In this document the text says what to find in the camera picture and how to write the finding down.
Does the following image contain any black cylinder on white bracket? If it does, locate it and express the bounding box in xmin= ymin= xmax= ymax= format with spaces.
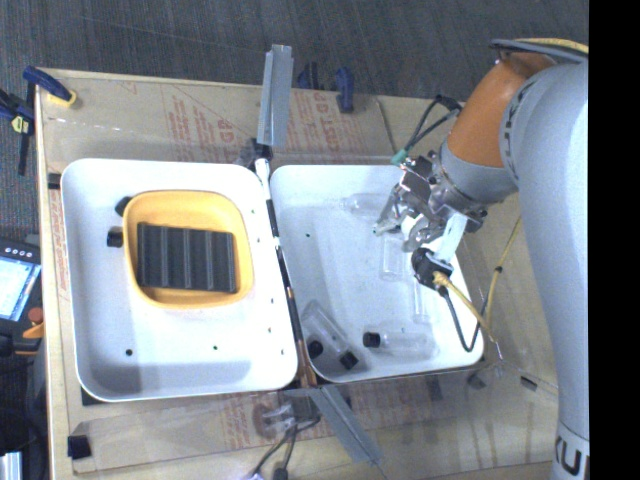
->
xmin=410 ymin=212 xmax=471 ymax=290

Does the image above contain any black ribbed block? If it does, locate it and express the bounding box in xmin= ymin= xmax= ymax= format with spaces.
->
xmin=135 ymin=221 xmax=238 ymax=294

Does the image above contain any black block with thin wires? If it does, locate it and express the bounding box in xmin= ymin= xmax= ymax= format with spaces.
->
xmin=287 ymin=392 xmax=322 ymax=423

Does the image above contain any thin black and white rod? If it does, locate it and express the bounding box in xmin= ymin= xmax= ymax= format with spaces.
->
xmin=253 ymin=157 xmax=317 ymax=388

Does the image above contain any brown cardboard board red print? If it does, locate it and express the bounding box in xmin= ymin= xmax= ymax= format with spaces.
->
xmin=33 ymin=67 xmax=561 ymax=475

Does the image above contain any yellow plastic bowl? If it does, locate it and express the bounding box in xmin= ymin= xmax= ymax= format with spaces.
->
xmin=121 ymin=189 xmax=255 ymax=310

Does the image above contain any white plastic tray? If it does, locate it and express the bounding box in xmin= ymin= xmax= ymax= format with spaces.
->
xmin=59 ymin=157 xmax=300 ymax=403
xmin=268 ymin=163 xmax=485 ymax=384

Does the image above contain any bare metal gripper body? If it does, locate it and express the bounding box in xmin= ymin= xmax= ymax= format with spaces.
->
xmin=398 ymin=153 xmax=489 ymax=233

